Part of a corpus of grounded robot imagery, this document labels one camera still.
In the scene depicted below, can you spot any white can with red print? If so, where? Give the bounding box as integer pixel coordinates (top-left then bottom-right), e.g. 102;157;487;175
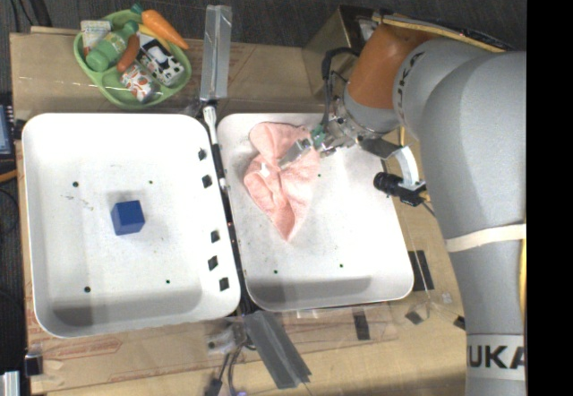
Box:
119;63;158;104

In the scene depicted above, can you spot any black cylinder on white bracket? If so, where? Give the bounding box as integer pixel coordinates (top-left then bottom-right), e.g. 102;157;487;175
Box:
372;144;427;208

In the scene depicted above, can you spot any brown cardboard board red print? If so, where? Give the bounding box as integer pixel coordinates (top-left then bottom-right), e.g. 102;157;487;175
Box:
8;25;467;396

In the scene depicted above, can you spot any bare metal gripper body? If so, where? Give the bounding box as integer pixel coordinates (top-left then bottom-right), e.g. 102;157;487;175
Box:
308;113;362;159

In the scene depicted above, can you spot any orange-red sausage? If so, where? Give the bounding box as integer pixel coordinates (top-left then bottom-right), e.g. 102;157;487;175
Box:
116;33;141;74

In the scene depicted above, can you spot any black and white cow carton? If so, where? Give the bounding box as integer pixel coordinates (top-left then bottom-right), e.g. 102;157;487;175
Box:
135;32;186;88

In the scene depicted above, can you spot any green divided plate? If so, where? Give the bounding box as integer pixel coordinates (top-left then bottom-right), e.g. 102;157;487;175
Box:
73;9;193;111

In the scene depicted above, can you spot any white plastic tray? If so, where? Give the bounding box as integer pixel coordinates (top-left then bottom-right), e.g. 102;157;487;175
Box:
21;112;243;339
215;111;415;313

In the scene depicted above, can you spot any green bottle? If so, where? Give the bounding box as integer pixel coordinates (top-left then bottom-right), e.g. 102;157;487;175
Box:
85;21;140;73

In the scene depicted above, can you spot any blue cube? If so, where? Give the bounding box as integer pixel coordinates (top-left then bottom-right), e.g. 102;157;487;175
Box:
109;199;147;237

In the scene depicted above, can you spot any white packet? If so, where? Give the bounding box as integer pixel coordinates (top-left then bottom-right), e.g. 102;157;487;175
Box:
80;19;113;57

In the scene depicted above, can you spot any orange carrot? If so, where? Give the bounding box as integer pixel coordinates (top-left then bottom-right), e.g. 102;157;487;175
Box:
130;3;191;51

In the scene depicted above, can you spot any pink cloth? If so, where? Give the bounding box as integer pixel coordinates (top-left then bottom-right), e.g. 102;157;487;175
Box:
242;121;323;244

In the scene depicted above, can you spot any yellow banana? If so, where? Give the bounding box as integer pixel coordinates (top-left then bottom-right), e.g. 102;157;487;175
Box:
137;22;172;53

